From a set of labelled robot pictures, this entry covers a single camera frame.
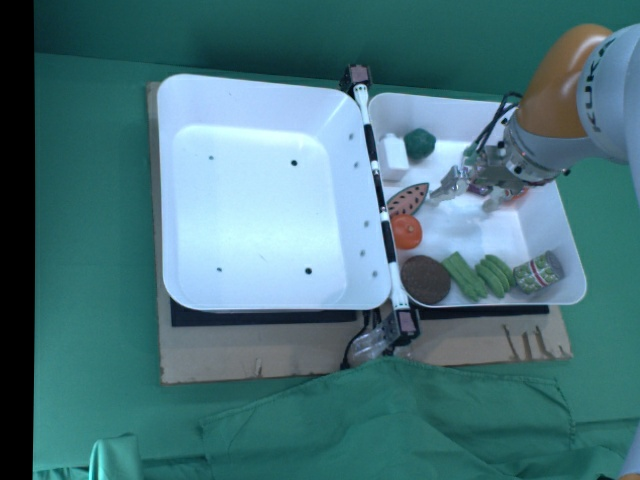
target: brown cookie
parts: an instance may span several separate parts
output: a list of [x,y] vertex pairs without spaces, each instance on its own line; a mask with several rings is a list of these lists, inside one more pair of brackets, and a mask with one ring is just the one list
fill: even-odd
[[419,304],[430,306],[444,299],[451,289],[449,272],[429,256],[412,256],[402,265],[402,284]]

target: orange toy tomato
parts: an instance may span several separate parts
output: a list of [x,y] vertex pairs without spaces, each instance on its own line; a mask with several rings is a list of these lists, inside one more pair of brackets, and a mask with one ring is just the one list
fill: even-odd
[[391,230],[398,249],[413,249],[422,241],[422,226],[418,219],[408,213],[392,217]]

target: watermelon slice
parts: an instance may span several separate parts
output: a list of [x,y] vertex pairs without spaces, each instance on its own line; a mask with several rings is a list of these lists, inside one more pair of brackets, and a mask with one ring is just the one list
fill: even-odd
[[401,190],[387,201],[389,217],[394,217],[402,213],[413,215],[418,211],[418,208],[420,208],[428,192],[428,183],[416,183]]

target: green fabric fold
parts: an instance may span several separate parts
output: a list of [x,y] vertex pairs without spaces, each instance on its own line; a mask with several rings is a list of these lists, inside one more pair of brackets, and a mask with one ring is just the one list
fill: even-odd
[[394,357],[212,415],[201,427],[216,480],[595,480],[614,477],[622,463],[612,450],[575,446],[553,380]]

